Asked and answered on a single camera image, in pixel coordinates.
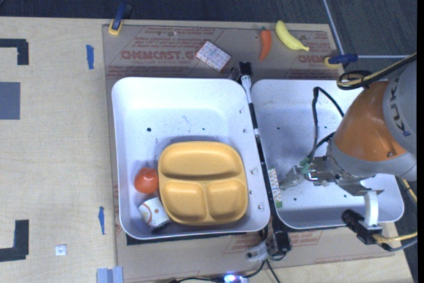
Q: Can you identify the white can with orange print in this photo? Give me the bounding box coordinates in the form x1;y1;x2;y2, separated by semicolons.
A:
138;196;172;233

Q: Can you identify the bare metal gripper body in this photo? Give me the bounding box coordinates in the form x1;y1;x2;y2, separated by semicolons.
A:
302;155;343;187

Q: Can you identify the white plastic tray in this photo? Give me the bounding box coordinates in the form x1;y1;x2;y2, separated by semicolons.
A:
111;76;272;241
250;78;405;230

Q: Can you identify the yellow banana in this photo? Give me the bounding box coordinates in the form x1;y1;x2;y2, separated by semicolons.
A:
275;20;311;52

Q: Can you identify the orange carrot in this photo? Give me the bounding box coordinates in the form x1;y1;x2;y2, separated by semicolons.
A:
258;26;273;62

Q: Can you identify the brown cardboard board red print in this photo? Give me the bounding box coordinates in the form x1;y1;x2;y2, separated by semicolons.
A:
101;20;398;273

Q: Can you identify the orange round toy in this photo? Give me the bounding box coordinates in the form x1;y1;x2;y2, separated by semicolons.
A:
134;167;160;195

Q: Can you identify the black block with thin wires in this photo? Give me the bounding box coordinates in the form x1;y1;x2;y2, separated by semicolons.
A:
269;229;293;255
231;61;254;81

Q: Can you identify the black cylinder on white bracket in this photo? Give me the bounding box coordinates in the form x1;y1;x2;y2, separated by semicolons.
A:
341;188;385;245

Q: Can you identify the orange divided plate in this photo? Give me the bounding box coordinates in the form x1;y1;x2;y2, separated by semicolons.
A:
157;141;250;227

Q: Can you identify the white packet orange green print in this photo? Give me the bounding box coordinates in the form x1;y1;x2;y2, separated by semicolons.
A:
268;168;284;209

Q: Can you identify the thin black and white rod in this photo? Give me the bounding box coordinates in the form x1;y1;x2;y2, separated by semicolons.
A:
240;74;283;233

